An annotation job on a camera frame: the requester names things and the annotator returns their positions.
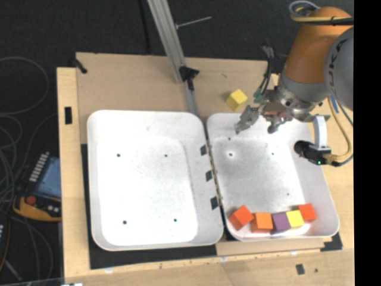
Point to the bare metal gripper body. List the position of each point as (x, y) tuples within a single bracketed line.
[(293, 107)]

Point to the yellow cube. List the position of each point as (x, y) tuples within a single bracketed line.
[(236, 99), (295, 218)]

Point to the white plastic tray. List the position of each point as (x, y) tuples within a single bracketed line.
[(259, 174), (149, 183)]

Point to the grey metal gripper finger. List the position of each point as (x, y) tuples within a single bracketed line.
[(276, 126), (247, 119)]

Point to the red cube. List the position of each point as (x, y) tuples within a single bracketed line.
[(308, 211), (240, 217)]

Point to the black cylinder on white bracket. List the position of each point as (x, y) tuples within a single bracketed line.
[(309, 152)]

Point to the brown cardboard board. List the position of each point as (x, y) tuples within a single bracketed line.
[(134, 85)]

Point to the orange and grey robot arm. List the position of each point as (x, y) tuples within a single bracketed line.
[(312, 55)]

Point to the orange cube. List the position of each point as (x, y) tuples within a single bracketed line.
[(263, 221)]

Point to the purple cube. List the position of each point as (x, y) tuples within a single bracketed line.
[(280, 222)]

